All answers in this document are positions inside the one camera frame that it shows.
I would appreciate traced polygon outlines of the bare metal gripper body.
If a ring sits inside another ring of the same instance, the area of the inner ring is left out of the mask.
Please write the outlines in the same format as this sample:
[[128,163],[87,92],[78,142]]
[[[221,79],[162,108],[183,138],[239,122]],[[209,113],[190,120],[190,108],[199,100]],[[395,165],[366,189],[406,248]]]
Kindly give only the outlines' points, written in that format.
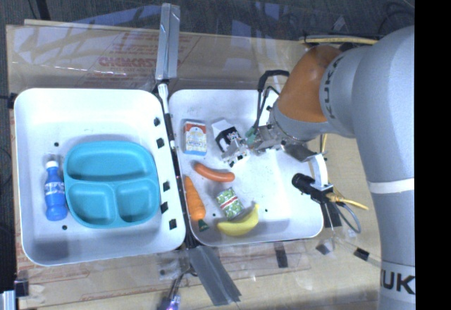
[[262,155],[268,150],[279,150],[283,135],[279,129],[271,124],[262,125],[257,128],[251,151],[256,155]]

